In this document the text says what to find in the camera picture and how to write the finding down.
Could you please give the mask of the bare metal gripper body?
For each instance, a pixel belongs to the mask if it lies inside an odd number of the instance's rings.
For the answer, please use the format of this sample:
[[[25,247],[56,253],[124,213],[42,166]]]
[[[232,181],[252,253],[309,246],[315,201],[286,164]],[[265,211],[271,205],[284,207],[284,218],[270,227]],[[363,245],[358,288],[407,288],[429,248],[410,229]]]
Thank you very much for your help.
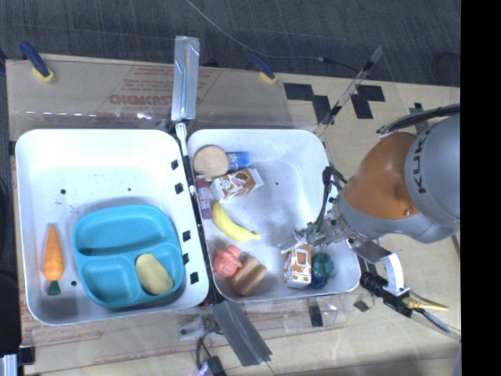
[[[355,231],[341,214],[338,204],[334,204],[321,218],[309,226],[309,244],[315,247],[346,242],[354,237]]]

